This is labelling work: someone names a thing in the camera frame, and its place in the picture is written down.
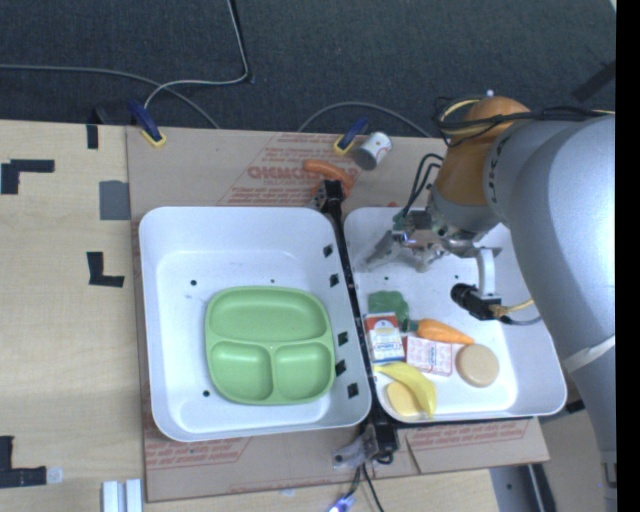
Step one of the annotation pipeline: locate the yellow oval slice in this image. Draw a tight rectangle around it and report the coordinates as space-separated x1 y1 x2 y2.
384 380 425 418

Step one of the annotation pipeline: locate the white plastic tray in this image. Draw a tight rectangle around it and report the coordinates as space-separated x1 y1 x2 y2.
343 206 569 425
138 205 374 444

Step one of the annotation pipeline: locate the yellow banana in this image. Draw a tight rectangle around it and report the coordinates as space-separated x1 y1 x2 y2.
373 360 439 421

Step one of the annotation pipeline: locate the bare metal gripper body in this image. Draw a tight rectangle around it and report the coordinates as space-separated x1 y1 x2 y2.
393 209 503 262

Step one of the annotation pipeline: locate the orange sausage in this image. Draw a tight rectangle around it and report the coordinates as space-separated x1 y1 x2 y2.
302 159 357 191

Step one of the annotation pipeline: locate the white and orange carton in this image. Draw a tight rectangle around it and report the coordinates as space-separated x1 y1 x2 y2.
363 311 406 365

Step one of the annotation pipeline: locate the green divided plate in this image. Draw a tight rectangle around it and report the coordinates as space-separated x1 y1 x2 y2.
203 285 337 407

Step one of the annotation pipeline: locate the thin black rod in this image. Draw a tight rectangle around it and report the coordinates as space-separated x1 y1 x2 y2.
327 199 382 432

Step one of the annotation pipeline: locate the black cylinder on white bracket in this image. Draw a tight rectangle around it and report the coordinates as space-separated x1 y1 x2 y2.
449 247 504 322

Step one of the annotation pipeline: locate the green broccoli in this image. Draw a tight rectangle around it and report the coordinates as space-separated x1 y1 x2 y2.
367 290 412 322

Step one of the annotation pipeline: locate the black block with thin wires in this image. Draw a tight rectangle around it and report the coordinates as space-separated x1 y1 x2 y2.
314 179 347 214
368 421 401 465

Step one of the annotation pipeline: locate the beige round biscuit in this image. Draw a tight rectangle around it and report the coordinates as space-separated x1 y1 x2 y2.
454 343 501 389

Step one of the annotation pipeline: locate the orange carrot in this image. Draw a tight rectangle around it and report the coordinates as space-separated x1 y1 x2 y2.
401 317 476 347

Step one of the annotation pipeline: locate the white can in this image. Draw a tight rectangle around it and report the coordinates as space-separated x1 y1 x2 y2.
351 131 394 172

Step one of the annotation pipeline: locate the brown cardboard board, red print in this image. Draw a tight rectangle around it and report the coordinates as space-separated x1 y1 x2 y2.
124 124 551 504

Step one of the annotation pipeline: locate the red and white packet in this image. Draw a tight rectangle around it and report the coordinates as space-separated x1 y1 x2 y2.
404 334 454 378

